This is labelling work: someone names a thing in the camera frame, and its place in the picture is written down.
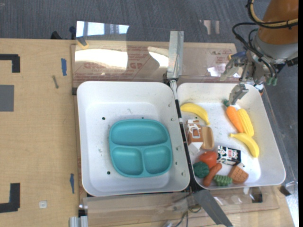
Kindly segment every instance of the waffle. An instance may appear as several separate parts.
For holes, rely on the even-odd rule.
[[[240,184],[247,180],[249,174],[238,165],[233,166],[228,176],[232,179],[232,183]]]

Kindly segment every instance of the glass panel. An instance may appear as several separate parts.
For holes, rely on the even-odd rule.
[[[211,195],[226,214],[279,208],[274,187],[260,187],[257,194],[255,192],[254,189],[248,192],[229,189],[211,191]],[[197,222],[199,226],[214,224],[198,204],[195,193],[189,192],[88,197],[83,198],[83,208],[88,215],[89,225],[100,227],[140,226],[143,223],[157,227],[169,226],[170,223],[176,226],[179,222],[182,223],[180,226],[185,226],[187,221]]]
[[[167,77],[180,78],[180,83],[218,82],[235,46],[183,46],[183,37],[182,31],[78,21],[73,87],[88,80],[162,82]],[[237,77],[227,81],[237,82]]]

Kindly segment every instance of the toy broccoli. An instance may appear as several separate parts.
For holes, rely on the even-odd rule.
[[[217,186],[228,186],[232,183],[231,177],[223,175],[215,175],[213,180],[216,182]]]
[[[209,174],[209,167],[206,163],[199,161],[193,164],[195,176],[204,178]]]

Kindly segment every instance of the toy banana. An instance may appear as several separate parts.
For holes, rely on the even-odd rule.
[[[210,122],[208,121],[207,111],[204,108],[202,108],[201,106],[199,106],[197,104],[193,104],[193,103],[186,103],[186,104],[183,104],[180,107],[180,109],[181,109],[181,111],[184,111],[184,112],[194,113],[194,114],[198,115],[201,119],[203,119],[207,125],[210,124]]]
[[[253,157],[259,156],[259,146],[251,136],[246,133],[230,134],[229,136],[234,137],[247,145]]]

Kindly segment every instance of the toy tomato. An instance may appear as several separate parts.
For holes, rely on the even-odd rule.
[[[214,151],[206,151],[199,156],[199,160],[206,163],[210,168],[217,164],[218,154]]]

